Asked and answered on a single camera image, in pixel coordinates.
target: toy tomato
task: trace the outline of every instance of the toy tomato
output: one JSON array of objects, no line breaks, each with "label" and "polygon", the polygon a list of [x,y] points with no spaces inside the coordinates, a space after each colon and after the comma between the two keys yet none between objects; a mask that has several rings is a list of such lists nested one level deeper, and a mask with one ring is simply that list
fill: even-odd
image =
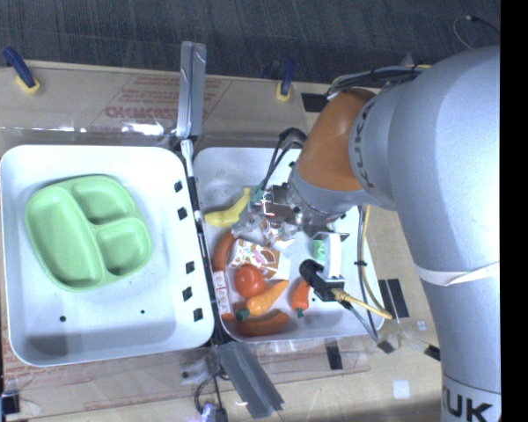
[{"label": "toy tomato", "polygon": [[258,267],[245,264],[235,273],[235,288],[243,297],[252,297],[266,289],[266,280]]}]

